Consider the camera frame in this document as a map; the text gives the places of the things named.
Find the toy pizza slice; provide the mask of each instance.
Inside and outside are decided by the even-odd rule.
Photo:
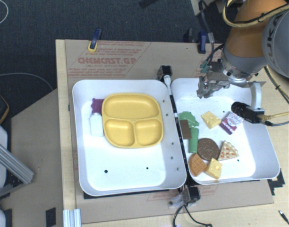
[[[218,161],[232,159],[238,157],[238,151],[233,147],[233,145],[227,141],[223,142]]]

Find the green object on floor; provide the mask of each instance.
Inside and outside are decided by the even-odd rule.
[[[192,138],[188,141],[188,152],[189,153],[197,153],[198,146],[198,136],[199,129],[196,126],[199,126],[199,123],[196,121],[196,118],[190,112],[182,112],[178,114],[179,120],[187,120],[188,126],[191,131]]]

